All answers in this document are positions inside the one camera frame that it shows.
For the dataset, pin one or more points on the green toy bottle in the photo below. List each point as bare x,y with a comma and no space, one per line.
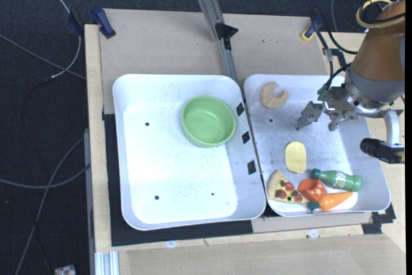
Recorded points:
338,180

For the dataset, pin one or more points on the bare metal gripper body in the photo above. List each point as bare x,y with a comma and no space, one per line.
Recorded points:
340,101

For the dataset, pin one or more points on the toy pizza slice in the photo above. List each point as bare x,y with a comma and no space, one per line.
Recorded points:
283,191

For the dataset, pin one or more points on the red carton with star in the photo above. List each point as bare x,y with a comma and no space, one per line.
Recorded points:
313,190

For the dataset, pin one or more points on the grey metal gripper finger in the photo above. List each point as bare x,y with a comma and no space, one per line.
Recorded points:
336,123
309,114

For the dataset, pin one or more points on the small white printed packet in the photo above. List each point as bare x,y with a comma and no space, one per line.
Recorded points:
65,270

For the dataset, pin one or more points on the yellow oval slice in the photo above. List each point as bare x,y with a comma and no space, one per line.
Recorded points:
295,157

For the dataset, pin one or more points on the black cylinder on white bracket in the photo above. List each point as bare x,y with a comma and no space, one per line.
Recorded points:
383,149

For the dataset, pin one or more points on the pale brown cardboard board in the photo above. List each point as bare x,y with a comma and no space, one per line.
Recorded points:
167,45

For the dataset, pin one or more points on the beige toy croissant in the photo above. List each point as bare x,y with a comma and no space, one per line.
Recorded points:
269,99

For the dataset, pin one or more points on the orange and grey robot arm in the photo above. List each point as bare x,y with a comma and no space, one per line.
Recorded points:
378,51

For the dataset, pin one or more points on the green bowl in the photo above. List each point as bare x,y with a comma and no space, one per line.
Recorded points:
207,120

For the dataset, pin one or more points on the white plastic tray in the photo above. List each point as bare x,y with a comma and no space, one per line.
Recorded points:
174,177
325,145

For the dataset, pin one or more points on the orange toy carrot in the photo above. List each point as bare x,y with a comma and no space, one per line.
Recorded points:
333,200

